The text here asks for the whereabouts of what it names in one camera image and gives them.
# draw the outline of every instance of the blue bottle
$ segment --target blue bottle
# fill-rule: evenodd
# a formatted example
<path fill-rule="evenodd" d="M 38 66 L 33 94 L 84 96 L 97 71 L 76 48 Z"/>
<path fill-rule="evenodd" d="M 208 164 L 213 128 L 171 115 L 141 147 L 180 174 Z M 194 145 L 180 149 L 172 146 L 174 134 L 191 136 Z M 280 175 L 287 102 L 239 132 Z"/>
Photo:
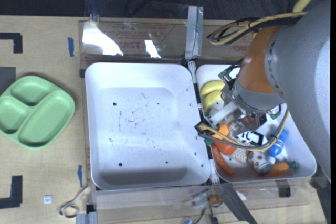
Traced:
<path fill-rule="evenodd" d="M 275 142 L 275 144 L 268 150 L 268 160 L 271 163 L 274 164 L 275 157 L 281 153 L 283 145 L 285 144 L 285 141 L 287 139 L 287 136 L 288 136 L 287 131 L 283 130 L 280 136 L 278 137 L 277 141 Z"/>

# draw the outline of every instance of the banana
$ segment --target banana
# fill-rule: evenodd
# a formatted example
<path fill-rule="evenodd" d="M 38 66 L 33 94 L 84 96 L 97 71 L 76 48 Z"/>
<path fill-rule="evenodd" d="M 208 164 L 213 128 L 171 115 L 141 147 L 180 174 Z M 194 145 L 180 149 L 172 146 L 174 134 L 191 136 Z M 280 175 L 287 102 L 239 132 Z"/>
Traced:
<path fill-rule="evenodd" d="M 200 94 L 205 96 L 213 91 L 221 90 L 224 86 L 225 83 L 222 80 L 212 80 L 202 86 Z"/>
<path fill-rule="evenodd" d="M 210 106 L 216 102 L 223 103 L 221 90 L 212 91 L 204 98 L 204 112 L 207 113 Z"/>

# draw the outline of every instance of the yellow banana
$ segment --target yellow banana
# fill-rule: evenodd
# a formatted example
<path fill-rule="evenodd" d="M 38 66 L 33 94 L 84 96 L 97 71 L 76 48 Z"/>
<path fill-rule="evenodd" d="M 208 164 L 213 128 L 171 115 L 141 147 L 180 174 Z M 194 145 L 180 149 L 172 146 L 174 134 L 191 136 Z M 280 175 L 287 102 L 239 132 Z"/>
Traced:
<path fill-rule="evenodd" d="M 225 86 L 225 83 L 222 80 L 212 80 L 205 83 L 201 88 L 201 95 L 207 95 L 213 91 L 221 90 Z"/>
<path fill-rule="evenodd" d="M 221 90 L 212 91 L 204 98 L 204 106 L 203 106 L 204 112 L 207 113 L 210 106 L 216 102 L 222 102 Z"/>

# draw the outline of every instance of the wooden table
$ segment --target wooden table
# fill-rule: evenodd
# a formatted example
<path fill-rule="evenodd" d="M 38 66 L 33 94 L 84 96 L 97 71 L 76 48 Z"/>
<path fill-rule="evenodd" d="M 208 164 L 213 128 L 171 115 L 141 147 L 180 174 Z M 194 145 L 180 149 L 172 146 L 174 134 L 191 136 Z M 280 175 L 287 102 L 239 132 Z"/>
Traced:
<path fill-rule="evenodd" d="M 75 223 L 58 213 L 59 207 L 81 190 L 77 169 L 83 167 L 86 180 L 86 153 L 79 77 L 79 27 L 87 18 L 0 16 L 0 33 L 21 33 L 23 53 L 13 53 L 13 42 L 0 40 L 0 66 L 16 67 L 16 78 L 28 74 L 44 77 L 66 90 L 75 100 L 76 110 L 63 133 L 43 150 L 28 150 L 0 135 L 0 198 L 9 197 L 11 177 L 23 176 L 23 203 L 20 207 L 0 209 L 1 223 Z M 68 49 L 74 40 L 74 56 Z M 44 195 L 52 195 L 52 204 L 44 204 Z M 252 210 L 260 223 L 326 223 L 316 191 L 307 190 L 310 204 L 267 210 Z M 78 205 L 86 210 L 83 199 Z M 219 222 L 237 221 L 232 213 L 218 215 Z M 137 223 L 179 223 L 178 219 Z M 209 223 L 203 218 L 200 223 Z"/>

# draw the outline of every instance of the green tray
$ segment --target green tray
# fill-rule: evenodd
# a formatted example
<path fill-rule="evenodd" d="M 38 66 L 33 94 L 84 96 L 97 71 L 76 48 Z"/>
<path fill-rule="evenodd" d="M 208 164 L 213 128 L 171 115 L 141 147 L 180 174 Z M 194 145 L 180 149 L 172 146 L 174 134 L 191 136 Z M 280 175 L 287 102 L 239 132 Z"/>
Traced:
<path fill-rule="evenodd" d="M 25 76 L 0 95 L 0 133 L 33 150 L 45 148 L 64 130 L 73 113 L 73 98 L 37 76 Z"/>

